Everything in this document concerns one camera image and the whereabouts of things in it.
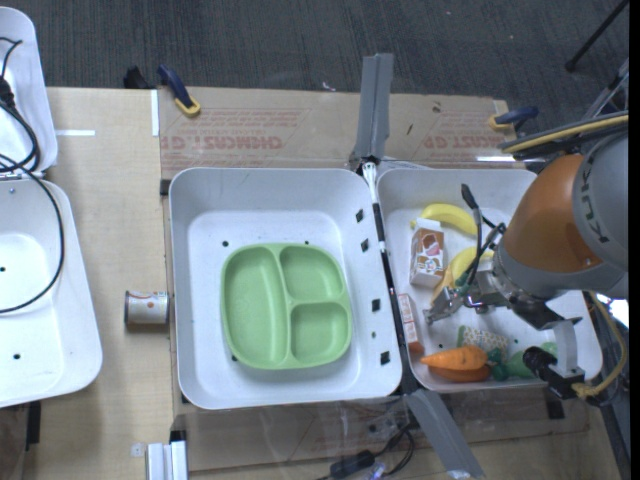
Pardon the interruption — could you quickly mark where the small white and orange can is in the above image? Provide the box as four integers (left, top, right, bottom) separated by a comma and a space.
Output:
123, 289, 171, 326

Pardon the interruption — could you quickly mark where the green divided plate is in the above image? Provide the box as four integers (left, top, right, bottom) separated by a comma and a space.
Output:
219, 242, 354, 371

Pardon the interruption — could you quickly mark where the patterned white packet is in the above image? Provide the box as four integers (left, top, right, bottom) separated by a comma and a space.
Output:
455, 324, 512, 353

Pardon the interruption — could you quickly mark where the white and orange carton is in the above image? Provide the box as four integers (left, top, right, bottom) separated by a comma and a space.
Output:
408, 217, 448, 290

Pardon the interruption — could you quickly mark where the orange carrot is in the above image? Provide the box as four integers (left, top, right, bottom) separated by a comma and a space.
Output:
419, 345, 489, 371

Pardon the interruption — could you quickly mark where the brown cardboard board red print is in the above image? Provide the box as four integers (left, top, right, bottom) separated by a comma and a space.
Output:
158, 85, 592, 472

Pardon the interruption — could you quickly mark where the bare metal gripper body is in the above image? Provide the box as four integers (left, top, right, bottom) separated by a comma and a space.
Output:
447, 267, 547, 316

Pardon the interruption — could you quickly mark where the dark green broccoli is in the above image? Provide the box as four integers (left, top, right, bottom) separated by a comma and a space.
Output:
486, 347, 511, 382

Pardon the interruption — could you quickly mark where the black cylinder on white bracket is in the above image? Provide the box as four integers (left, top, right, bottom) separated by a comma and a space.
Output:
522, 316, 587, 400

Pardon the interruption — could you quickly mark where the black cable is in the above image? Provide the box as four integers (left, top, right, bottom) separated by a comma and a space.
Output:
0, 37, 67, 315

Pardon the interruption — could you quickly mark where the yellow banana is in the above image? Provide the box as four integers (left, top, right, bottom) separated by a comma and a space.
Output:
431, 245, 496, 305
410, 202, 479, 237

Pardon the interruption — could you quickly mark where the light green pear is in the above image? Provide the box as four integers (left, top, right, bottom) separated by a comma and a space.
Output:
506, 349, 537, 381

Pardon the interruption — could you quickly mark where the white plastic tray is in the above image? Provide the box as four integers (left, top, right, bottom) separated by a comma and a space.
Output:
168, 167, 404, 411
0, 177, 104, 410
375, 167, 604, 395
0, 6, 59, 175

